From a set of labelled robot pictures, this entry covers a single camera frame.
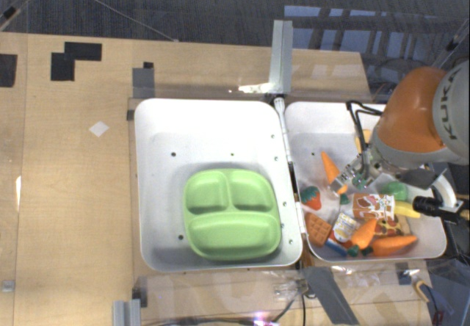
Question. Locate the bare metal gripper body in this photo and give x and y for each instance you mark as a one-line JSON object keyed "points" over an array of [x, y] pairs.
{"points": [[355, 167]]}

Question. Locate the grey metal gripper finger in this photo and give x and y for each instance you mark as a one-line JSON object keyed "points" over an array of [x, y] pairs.
{"points": [[336, 185]]}

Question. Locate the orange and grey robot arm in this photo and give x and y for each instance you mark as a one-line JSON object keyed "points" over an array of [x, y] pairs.
{"points": [[411, 122]]}

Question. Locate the small orange carrot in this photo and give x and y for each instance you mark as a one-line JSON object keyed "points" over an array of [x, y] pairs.
{"points": [[329, 168]]}

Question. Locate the yellow rounded toy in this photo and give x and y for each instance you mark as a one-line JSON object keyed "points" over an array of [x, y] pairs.
{"points": [[358, 144]]}

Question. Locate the red strawberry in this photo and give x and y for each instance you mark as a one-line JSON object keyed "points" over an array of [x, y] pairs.
{"points": [[312, 199]]}

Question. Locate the orange and white carton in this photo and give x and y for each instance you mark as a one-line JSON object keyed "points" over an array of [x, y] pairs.
{"points": [[372, 206]]}

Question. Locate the white and yellow cup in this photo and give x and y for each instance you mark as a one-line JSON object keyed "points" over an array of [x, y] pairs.
{"points": [[345, 226]]}

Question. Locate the green rounded toy vegetable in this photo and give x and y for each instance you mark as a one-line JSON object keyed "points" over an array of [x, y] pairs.
{"points": [[396, 190]]}

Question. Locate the brown waffle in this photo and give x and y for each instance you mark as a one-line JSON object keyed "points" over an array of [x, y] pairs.
{"points": [[317, 230]]}

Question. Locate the medium orange carrot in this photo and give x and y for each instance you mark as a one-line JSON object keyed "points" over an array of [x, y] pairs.
{"points": [[364, 233]]}

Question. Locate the white plastic tray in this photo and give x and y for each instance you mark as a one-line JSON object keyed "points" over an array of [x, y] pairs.
{"points": [[316, 126], [205, 126]]}

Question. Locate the blue white red tube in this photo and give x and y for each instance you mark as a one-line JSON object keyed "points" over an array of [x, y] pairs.
{"points": [[337, 246]]}

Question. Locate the yellow banana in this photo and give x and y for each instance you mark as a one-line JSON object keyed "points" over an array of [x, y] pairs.
{"points": [[405, 209]]}

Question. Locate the pizza slice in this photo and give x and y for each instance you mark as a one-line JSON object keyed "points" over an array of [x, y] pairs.
{"points": [[391, 226]]}

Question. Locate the thin black and white rod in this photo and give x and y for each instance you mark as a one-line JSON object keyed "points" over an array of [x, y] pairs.
{"points": [[284, 133]]}

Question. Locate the large orange carrot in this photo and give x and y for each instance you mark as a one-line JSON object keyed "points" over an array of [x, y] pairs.
{"points": [[393, 245]]}

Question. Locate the green divided plate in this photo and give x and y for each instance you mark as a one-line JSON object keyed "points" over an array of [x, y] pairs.
{"points": [[231, 232]]}

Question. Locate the black cylinder on white bracket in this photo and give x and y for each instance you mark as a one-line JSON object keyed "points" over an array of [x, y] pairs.
{"points": [[429, 204]]}

